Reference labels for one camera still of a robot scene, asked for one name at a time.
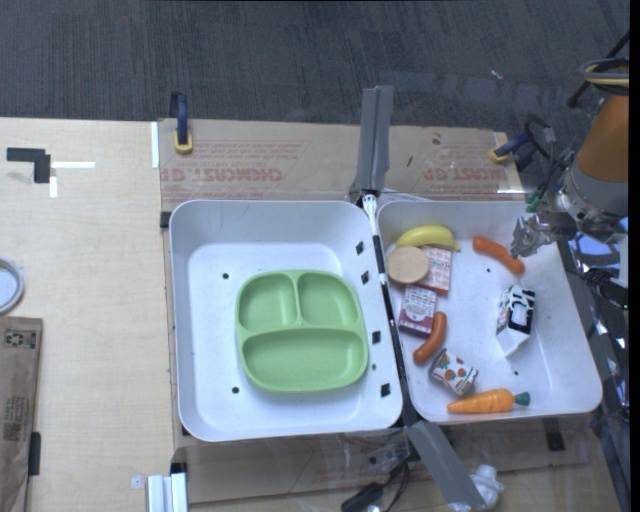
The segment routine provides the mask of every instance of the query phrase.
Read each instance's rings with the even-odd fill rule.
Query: tan round disc
[[[424,279],[430,266],[429,258],[418,247],[398,247],[387,257],[389,279],[401,284],[413,284]]]

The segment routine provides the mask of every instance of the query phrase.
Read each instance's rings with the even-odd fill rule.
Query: yellow clamp pad
[[[186,155],[193,151],[193,138],[191,137],[191,130],[187,131],[187,143],[180,144],[178,142],[178,130],[173,131],[173,146],[176,148],[176,153]]]
[[[489,157],[489,160],[491,160],[494,164],[501,164],[502,162],[504,162],[507,158],[509,158],[511,156],[511,153],[506,153],[502,156],[498,156],[496,155],[496,149],[498,149],[500,146],[496,146],[494,148],[491,148],[488,152],[487,152],[487,156]]]

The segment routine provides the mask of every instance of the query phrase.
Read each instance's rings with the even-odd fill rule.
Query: wooden table
[[[0,161],[0,254],[24,269],[11,314],[44,321],[34,429],[40,474],[27,510],[142,511],[150,474],[174,453],[160,177],[151,123],[0,119],[2,146],[42,148],[60,168],[57,197],[33,166]],[[586,462],[499,475],[499,510],[603,510],[617,501],[597,438]],[[339,509],[353,492],[266,498],[197,510]],[[450,510],[432,481],[396,510]]]

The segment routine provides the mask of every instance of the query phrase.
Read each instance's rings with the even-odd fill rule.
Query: carrot
[[[508,389],[497,388],[451,402],[447,405],[447,410],[458,413],[507,412],[514,403],[529,405],[530,401],[531,397],[527,392],[514,396]]]
[[[429,359],[444,341],[444,333],[447,330],[447,315],[442,311],[436,311],[433,315],[431,334],[427,340],[413,351],[413,360],[422,364]]]
[[[524,263],[518,258],[514,258],[504,245],[494,242],[489,238],[477,236],[472,242],[473,249],[476,252],[487,254],[504,264],[514,274],[522,274],[524,272]]]

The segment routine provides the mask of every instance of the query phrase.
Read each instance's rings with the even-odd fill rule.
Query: divided green plate
[[[340,388],[367,368],[358,298],[330,272],[287,270],[252,277],[238,294],[236,333],[245,372],[268,391]]]

